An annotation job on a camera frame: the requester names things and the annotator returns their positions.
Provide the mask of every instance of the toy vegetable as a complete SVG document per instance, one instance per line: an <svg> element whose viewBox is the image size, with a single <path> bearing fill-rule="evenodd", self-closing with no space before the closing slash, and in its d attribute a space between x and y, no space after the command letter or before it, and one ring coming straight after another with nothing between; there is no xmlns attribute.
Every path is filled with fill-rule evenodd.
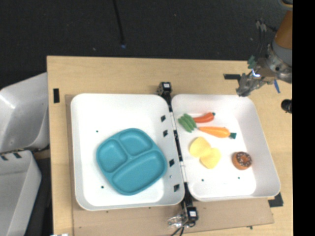
<svg viewBox="0 0 315 236"><path fill-rule="evenodd" d="M199 127L199 130L219 138L236 138L236 133L230 133L225 127Z"/></svg>
<svg viewBox="0 0 315 236"><path fill-rule="evenodd" d="M193 120L197 123L204 123L204 122L212 121L214 118L215 118L215 113L209 112L203 116L195 117L193 118Z"/></svg>

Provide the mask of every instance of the yellow toy potato chip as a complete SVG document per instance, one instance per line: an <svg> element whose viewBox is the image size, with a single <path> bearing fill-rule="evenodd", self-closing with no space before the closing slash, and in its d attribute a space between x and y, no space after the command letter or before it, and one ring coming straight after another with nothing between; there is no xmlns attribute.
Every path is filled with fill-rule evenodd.
<svg viewBox="0 0 315 236"><path fill-rule="evenodd" d="M213 169L221 159L221 152L218 148L212 148L207 154L200 157L200 162L208 169Z"/></svg>
<svg viewBox="0 0 315 236"><path fill-rule="evenodd" d="M191 143L189 152L194 157L201 157L211 152L211 145L203 137L198 137Z"/></svg>

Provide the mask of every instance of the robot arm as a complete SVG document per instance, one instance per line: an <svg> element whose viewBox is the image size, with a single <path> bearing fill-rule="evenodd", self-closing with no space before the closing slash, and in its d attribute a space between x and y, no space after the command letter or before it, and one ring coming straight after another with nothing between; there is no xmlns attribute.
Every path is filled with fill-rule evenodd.
<svg viewBox="0 0 315 236"><path fill-rule="evenodd" d="M239 96L248 96L264 84L274 84L279 91L277 80L292 84L292 23L293 3L288 0L278 0L280 5L287 10L275 37L267 47L265 58L260 58L263 48L266 25L257 21L259 29L259 44L255 54L248 60L249 74L243 73L239 80L236 92Z"/></svg>

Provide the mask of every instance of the table surface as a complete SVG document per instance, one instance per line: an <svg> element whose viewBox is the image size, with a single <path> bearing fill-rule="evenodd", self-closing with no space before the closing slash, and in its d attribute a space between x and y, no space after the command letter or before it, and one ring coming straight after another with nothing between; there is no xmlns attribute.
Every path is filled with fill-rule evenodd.
<svg viewBox="0 0 315 236"><path fill-rule="evenodd" d="M47 73L53 229L55 234L73 235L66 95L84 92L152 94L161 81L171 82L173 95L235 95L237 81L225 80L223 75L248 73L248 69L245 61L48 56ZM281 182L284 206L271 208L274 223L254 226L252 230L242 225L208 232L190 233L185 230L186 235L293 235L292 115L281 109L281 102L292 98L292 86L282 81L278 84L281 93L277 93L274 86L265 85L249 96L256 106ZM59 89L58 104L54 103L54 89Z"/></svg>

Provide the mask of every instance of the brown toy donut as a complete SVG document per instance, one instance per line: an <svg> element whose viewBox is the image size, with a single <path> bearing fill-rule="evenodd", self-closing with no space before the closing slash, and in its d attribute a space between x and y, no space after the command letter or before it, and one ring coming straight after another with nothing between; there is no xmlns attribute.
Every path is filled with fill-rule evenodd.
<svg viewBox="0 0 315 236"><path fill-rule="evenodd" d="M232 161L234 166L239 170L246 170L252 165L252 158L246 152L235 152Z"/></svg>

